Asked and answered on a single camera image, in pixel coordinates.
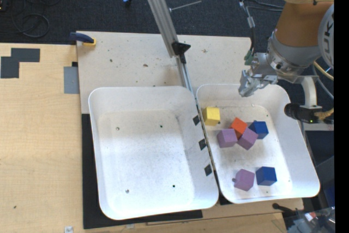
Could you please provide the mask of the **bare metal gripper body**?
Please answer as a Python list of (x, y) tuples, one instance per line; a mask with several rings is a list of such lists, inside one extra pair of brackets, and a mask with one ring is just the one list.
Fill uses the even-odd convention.
[(258, 52), (250, 68), (243, 71), (244, 82), (275, 82), (282, 79), (296, 82), (309, 66), (309, 52), (305, 49), (269, 49)]

